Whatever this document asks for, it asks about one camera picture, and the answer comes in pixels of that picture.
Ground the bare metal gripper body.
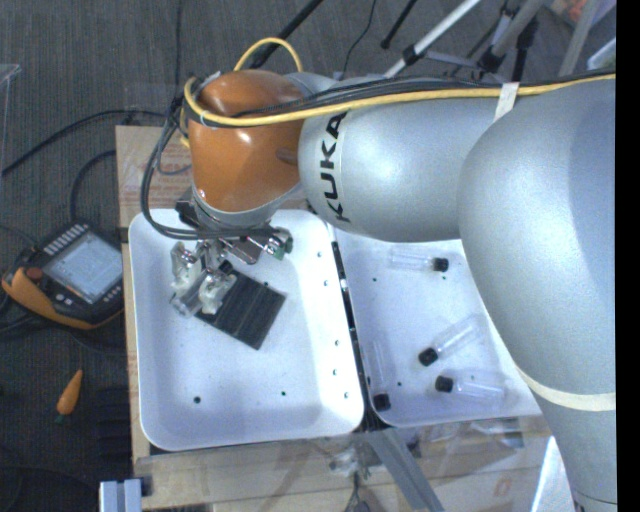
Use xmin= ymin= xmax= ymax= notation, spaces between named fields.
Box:
xmin=174 ymin=198 xmax=282 ymax=266

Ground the white plastic tray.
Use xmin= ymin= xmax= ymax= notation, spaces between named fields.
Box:
xmin=331 ymin=226 xmax=545 ymax=429
xmin=127 ymin=206 xmax=366 ymax=453

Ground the orange carrot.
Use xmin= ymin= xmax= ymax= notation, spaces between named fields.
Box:
xmin=54 ymin=368 xmax=85 ymax=426

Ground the clear bottle with black cap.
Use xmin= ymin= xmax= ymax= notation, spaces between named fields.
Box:
xmin=388 ymin=248 xmax=450 ymax=274
xmin=417 ymin=316 xmax=482 ymax=368
xmin=434 ymin=371 xmax=507 ymax=402
xmin=366 ymin=341 xmax=393 ymax=413

